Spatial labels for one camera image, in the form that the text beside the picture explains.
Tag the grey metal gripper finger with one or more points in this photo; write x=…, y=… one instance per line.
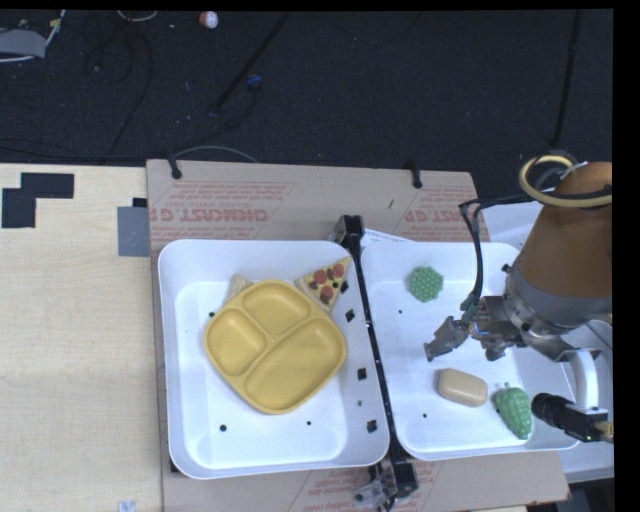
x=495, y=352
x=445, y=339

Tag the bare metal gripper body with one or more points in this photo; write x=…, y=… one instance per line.
x=500, y=322

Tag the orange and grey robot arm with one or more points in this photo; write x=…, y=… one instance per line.
x=565, y=250

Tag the beige bread roll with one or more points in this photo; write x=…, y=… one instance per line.
x=462, y=387

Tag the round green bumpy toy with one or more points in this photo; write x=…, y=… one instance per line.
x=426, y=284

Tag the green grapes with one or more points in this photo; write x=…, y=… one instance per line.
x=515, y=412

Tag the thin black rod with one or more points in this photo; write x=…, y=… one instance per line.
x=376, y=345

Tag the white plastic tray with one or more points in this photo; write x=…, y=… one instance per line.
x=280, y=440
x=450, y=435

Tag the white paper sheet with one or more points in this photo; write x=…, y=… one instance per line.
x=385, y=236

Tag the pizza slice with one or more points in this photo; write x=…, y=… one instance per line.
x=325, y=285

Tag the yellow divided plate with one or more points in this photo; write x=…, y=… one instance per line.
x=275, y=345

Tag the brown cardboard board red print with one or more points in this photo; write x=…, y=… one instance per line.
x=310, y=200

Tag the black cylinder on white bracket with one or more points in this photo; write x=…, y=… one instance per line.
x=560, y=412

